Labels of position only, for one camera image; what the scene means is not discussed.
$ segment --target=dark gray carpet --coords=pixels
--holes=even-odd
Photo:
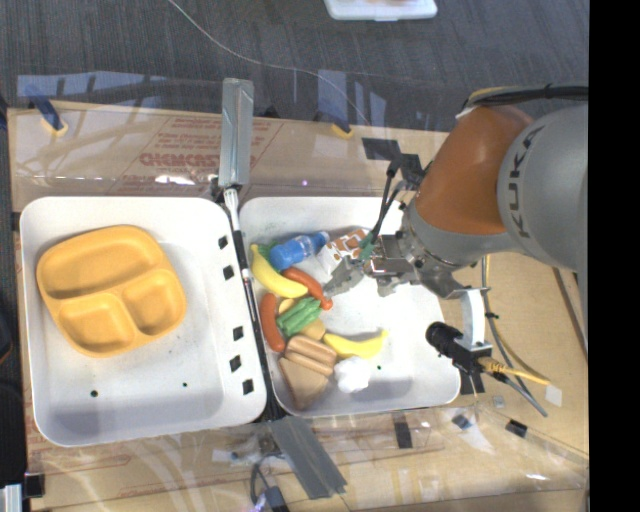
[[[257,115],[336,109],[354,124],[449,131],[477,89],[589,76],[588,0],[436,0],[435,18],[394,23],[335,21],[322,0],[175,1],[191,20],[168,0],[1,2],[0,93],[26,107],[29,81],[57,98],[219,112],[219,82],[235,77],[254,82]],[[10,213],[2,132],[0,307],[17,336]],[[0,485],[25,469],[18,361],[16,347],[0,367]]]

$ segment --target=blue bottle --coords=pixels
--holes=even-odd
[[[285,270],[316,254],[328,241],[329,233],[326,231],[296,236],[283,244],[272,247],[269,251],[269,262],[276,270]]]

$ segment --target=orange plate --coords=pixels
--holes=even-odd
[[[85,355],[110,357],[175,329],[187,299],[158,242],[119,225],[60,242],[39,259],[38,288],[56,325]]]

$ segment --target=white plastic object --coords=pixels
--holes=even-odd
[[[343,393],[356,393],[369,385],[371,367],[366,359],[358,356],[343,359],[333,367],[338,389]]]
[[[336,20],[398,21],[433,18],[434,0],[324,0]]]
[[[139,226],[158,241],[182,283],[187,313],[166,337],[95,359],[57,329],[35,268],[55,243],[116,224]],[[201,198],[51,196],[25,207],[20,234],[34,416],[51,442],[84,446],[222,428],[263,411],[266,387],[221,207]]]
[[[379,213],[377,197],[259,197],[240,209],[240,224],[248,249],[251,243],[286,240],[301,232],[326,230],[333,240],[353,230],[353,226],[372,226]],[[401,219],[402,211],[392,206],[380,233],[395,233]],[[331,278],[317,258],[296,266],[321,284]],[[260,300],[266,290],[254,281],[254,292]],[[278,368],[280,355],[266,348],[274,393],[287,412],[302,417],[376,413],[433,407],[456,398],[460,372],[450,359],[438,357],[425,339],[427,327],[444,320],[433,293],[423,286],[407,284],[382,298],[376,282],[365,277],[332,300],[333,308],[320,315],[327,332],[349,339],[370,337],[383,328],[389,332],[383,349],[368,360],[372,365],[369,386],[358,393],[342,393],[331,377],[322,397],[308,409],[299,410]]]

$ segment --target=toy banana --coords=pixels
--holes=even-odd
[[[342,359],[352,356],[359,356],[363,359],[370,359],[382,350],[382,342],[389,335],[389,332],[383,330],[377,336],[364,341],[353,341],[338,336],[337,334],[327,333],[322,340],[338,353]]]
[[[251,272],[270,292],[289,299],[306,295],[308,288],[301,283],[280,275],[260,253],[258,244],[251,244],[251,252],[253,253]]]

